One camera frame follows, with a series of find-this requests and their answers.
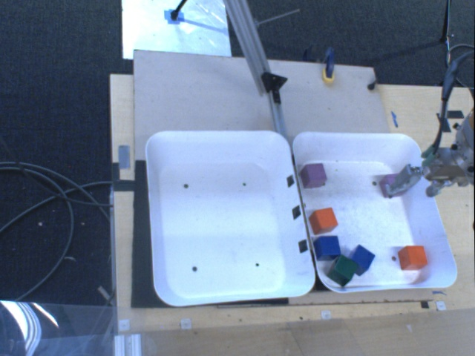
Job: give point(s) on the blue cube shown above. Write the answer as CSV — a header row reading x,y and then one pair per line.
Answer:
x,y
327,247
364,259

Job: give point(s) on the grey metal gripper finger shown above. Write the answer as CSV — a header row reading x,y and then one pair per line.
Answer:
x,y
435,189
402,180

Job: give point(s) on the purple cube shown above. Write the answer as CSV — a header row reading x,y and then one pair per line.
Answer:
x,y
313,175
386,182

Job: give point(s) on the green cube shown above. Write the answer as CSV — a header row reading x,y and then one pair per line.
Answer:
x,y
343,270

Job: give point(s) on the orange cube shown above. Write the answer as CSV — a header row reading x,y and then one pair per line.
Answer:
x,y
323,221
412,258

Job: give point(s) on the pale flat board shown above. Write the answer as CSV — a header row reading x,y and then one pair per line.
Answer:
x,y
208,95

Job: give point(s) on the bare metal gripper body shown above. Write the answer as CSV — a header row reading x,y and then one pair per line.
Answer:
x,y
455,163

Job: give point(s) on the white plastic tray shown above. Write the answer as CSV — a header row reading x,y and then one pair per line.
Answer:
x,y
222,221
371,213

